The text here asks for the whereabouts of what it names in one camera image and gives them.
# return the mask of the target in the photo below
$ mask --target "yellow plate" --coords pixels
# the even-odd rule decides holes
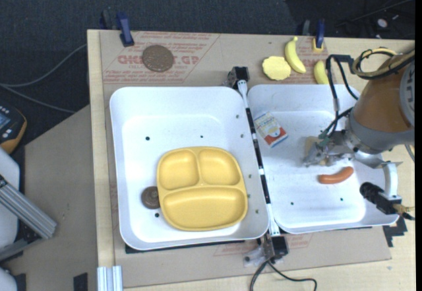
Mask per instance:
[[[158,162],[157,188],[164,218],[181,230],[225,228],[247,213],[240,167],[224,149],[197,146],[165,153]]]

